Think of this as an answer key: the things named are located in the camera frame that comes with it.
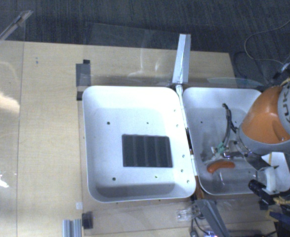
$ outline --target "wire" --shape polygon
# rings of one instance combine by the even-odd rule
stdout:
[[[194,221],[195,221],[195,224],[197,225],[197,227],[204,233],[204,234],[206,234],[206,235],[209,235],[209,233],[208,232],[206,232],[205,230],[203,230],[200,226],[199,226],[199,224],[198,224],[198,221],[197,221],[197,219],[196,218],[194,218]]]
[[[270,237],[272,234],[275,234],[276,232],[277,232],[277,231],[270,232],[270,233],[264,235],[264,237]]]
[[[194,219],[191,220],[191,231],[193,231],[193,221]]]
[[[272,162],[272,153],[269,154],[269,165],[271,166],[271,162]]]
[[[233,130],[234,133],[237,133],[237,127],[234,126],[231,120],[230,120],[230,128]]]
[[[279,196],[279,197],[274,197],[273,201],[276,204],[281,204],[281,205],[286,205],[286,204],[290,204],[290,200],[286,200],[283,197]]]
[[[283,25],[277,27],[277,28],[273,28],[273,29],[269,29],[269,30],[265,30],[265,31],[262,31],[262,32],[258,32],[258,33],[254,33],[252,35],[250,35],[244,42],[244,50],[245,50],[245,53],[247,54],[247,56],[251,59],[251,60],[257,60],[257,61],[275,61],[275,62],[278,62],[280,64],[282,64],[284,66],[284,64],[281,62],[281,61],[278,61],[278,60],[275,60],[275,59],[259,59],[259,58],[254,58],[253,56],[251,56],[248,51],[247,51],[247,42],[250,38],[252,38],[253,36],[255,35],[258,35],[258,34],[262,34],[262,33],[268,33],[268,32],[272,32],[272,31],[276,31],[278,29],[281,29],[283,28],[284,26],[286,26],[287,24],[290,23],[290,19],[284,23]]]
[[[222,141],[223,147],[227,146],[227,143],[229,141],[229,136],[230,136],[230,130],[232,129],[232,113],[228,106],[224,103],[223,107],[226,109],[226,119],[227,119],[227,126],[226,126],[226,132],[225,132],[225,137]]]
[[[239,52],[237,52],[237,53],[234,53],[234,55],[233,55],[233,63],[235,64],[236,71],[238,71],[238,73],[239,73],[242,77],[244,77],[245,79],[247,79],[247,78],[248,78],[247,75],[243,74],[243,73],[240,71],[240,68],[239,68],[238,63],[237,63],[237,57],[238,57],[238,55],[241,55],[241,54],[245,54],[245,55],[247,55],[246,52],[244,52],[244,51],[239,51]],[[258,72],[262,75],[262,77],[266,80],[266,82],[270,82],[270,80],[269,80],[269,79],[268,79],[268,78],[263,74],[263,72],[261,71],[260,64],[257,63],[256,60],[254,60],[254,62],[255,62],[255,64],[256,64],[257,68],[258,68]]]
[[[290,78],[284,80],[284,81],[280,84],[280,86],[283,86],[283,85],[287,84],[288,82],[290,82]]]

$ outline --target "black bracket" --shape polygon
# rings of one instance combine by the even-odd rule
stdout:
[[[91,86],[91,65],[89,60],[76,64],[77,101],[82,100],[83,91]]]
[[[82,226],[83,229],[93,228],[93,215],[91,211],[82,214]]]

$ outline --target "orange object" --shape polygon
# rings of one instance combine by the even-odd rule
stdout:
[[[269,88],[255,100],[242,123],[242,130],[247,137],[267,144],[278,144],[290,139],[278,115],[281,90],[280,86]]]
[[[209,173],[214,173],[219,168],[234,168],[235,164],[229,160],[217,160],[212,162],[210,165],[207,166],[207,171]]]

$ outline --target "light wood surface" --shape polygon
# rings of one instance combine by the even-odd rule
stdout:
[[[62,220],[81,217],[82,210],[76,209],[83,192],[75,65],[83,59],[91,60],[95,75],[167,77],[173,70],[175,51],[25,43],[17,184],[19,237],[62,236]],[[228,54],[191,52],[191,78],[233,76]],[[264,233],[273,230],[269,222],[230,227]],[[185,226],[102,236],[186,237],[189,230]]]
[[[0,49],[0,236],[16,236],[19,97],[23,43],[6,41]]]

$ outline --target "dark carpet floor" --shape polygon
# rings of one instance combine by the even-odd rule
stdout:
[[[139,46],[134,36],[141,39],[146,31],[139,29],[148,29],[158,32],[146,47],[176,48],[176,35],[161,31],[190,33],[192,50],[229,52],[237,76],[259,80],[270,79],[280,64],[249,59],[244,41],[287,22],[290,0],[0,0],[0,23],[11,11],[22,10],[34,11],[26,41]],[[121,28],[107,31],[100,24]],[[248,50],[257,58],[284,61],[290,53],[290,23],[252,37]]]

